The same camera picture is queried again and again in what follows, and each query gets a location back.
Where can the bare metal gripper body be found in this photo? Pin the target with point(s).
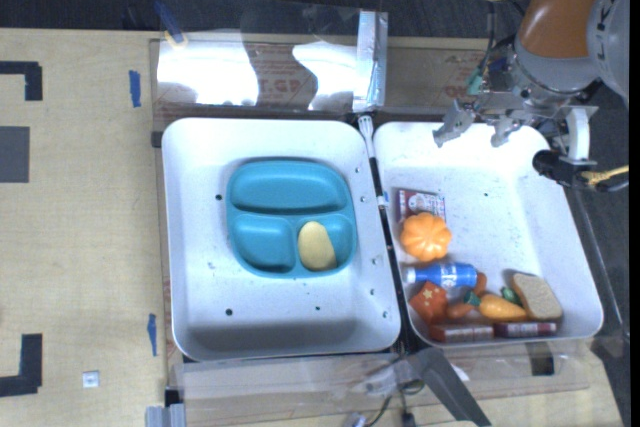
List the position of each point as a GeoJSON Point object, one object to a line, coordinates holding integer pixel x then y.
{"type": "Point", "coordinates": [520, 102]}

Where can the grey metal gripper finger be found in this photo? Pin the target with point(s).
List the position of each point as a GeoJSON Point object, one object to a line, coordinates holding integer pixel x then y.
{"type": "Point", "coordinates": [457, 120]}
{"type": "Point", "coordinates": [505, 130]}

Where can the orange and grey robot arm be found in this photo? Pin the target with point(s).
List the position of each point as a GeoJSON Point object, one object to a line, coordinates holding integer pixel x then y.
{"type": "Point", "coordinates": [560, 15]}

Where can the white plastic tray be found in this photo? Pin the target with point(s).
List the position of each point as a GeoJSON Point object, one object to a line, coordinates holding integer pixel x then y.
{"type": "Point", "coordinates": [510, 215]}
{"type": "Point", "coordinates": [200, 265]}

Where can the red and white carton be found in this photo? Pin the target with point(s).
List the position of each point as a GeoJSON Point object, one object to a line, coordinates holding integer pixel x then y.
{"type": "Point", "coordinates": [420, 201]}

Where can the orange pumpkin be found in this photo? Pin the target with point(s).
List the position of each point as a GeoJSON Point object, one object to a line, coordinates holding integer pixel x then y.
{"type": "Point", "coordinates": [425, 237]}

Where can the blue bottle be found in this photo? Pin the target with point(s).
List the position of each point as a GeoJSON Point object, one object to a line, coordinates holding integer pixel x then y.
{"type": "Point", "coordinates": [445, 275]}

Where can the small green vegetable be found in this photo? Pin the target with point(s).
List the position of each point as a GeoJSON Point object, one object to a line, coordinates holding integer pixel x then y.
{"type": "Point", "coordinates": [510, 295]}

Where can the brown bread slice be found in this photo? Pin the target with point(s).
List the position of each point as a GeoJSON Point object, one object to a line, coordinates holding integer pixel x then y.
{"type": "Point", "coordinates": [540, 297]}

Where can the orange carrot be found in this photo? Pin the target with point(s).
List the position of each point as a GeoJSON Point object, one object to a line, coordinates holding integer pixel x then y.
{"type": "Point", "coordinates": [500, 308]}

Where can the red carton with yellow star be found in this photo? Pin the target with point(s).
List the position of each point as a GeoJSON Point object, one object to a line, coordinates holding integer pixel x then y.
{"type": "Point", "coordinates": [430, 302]}

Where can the orange sausage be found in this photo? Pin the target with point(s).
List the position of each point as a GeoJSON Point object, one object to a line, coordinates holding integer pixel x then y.
{"type": "Point", "coordinates": [457, 311]}

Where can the yellow potato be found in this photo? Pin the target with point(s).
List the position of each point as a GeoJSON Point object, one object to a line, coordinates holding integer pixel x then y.
{"type": "Point", "coordinates": [316, 247]}

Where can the dark red packet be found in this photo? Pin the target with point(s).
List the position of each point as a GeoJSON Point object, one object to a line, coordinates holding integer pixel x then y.
{"type": "Point", "coordinates": [460, 333]}
{"type": "Point", "coordinates": [525, 329]}

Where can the blue divided plate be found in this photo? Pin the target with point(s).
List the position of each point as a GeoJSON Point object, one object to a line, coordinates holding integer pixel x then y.
{"type": "Point", "coordinates": [260, 195]}

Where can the black cylinder on white bracket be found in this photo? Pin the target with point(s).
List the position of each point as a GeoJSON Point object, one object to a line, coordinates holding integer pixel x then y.
{"type": "Point", "coordinates": [555, 167]}

